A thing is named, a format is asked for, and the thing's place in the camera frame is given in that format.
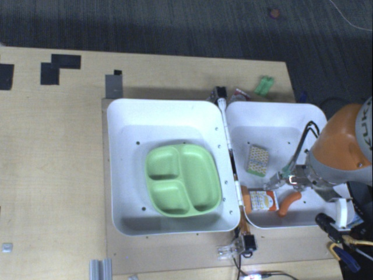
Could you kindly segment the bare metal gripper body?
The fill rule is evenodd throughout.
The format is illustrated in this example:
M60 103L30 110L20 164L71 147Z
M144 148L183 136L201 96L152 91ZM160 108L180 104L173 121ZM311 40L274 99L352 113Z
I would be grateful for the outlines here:
M313 189L324 201L336 201L342 196L334 189L333 184L329 184L312 167L309 156L304 164L295 165L292 170L292 183L300 183L307 188Z

